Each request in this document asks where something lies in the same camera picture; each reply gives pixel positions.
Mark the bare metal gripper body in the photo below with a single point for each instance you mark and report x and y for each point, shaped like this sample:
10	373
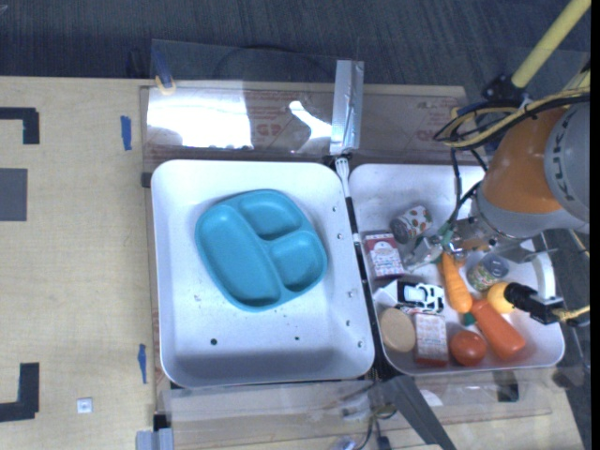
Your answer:
471	233

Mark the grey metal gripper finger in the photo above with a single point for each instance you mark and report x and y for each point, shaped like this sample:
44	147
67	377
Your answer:
455	250
425	250

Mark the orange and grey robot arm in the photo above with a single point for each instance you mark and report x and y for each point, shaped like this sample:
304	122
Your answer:
520	181

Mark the fruit print small can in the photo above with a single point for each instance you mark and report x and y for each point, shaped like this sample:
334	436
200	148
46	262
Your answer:
412	223

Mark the orange carrot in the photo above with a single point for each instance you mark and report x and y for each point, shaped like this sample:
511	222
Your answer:
455	284

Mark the green small can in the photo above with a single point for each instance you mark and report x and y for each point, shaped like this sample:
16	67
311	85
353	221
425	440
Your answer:
483	274

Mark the red and white carton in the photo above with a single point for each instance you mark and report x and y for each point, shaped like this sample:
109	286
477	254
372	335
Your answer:
383	255

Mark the black and white carton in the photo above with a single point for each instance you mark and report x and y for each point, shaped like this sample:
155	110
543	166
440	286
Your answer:
422	295

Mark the yellow lemon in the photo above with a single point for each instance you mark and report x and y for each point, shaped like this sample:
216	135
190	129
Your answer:
497	298

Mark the white plastic tray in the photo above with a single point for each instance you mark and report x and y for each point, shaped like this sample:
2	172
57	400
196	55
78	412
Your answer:
187	298
389	190

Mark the orange and white carton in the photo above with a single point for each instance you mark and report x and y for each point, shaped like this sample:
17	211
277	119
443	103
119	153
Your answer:
430	338

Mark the orange bottle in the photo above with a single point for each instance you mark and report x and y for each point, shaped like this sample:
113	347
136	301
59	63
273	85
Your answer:
497	330

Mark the red tomato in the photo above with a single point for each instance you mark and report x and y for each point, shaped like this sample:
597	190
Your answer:
468	348

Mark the blue divided plate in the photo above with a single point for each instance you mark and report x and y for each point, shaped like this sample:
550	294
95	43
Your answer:
248	260

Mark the black cylinder on white bracket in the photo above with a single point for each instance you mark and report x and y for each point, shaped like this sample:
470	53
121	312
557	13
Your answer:
532	300

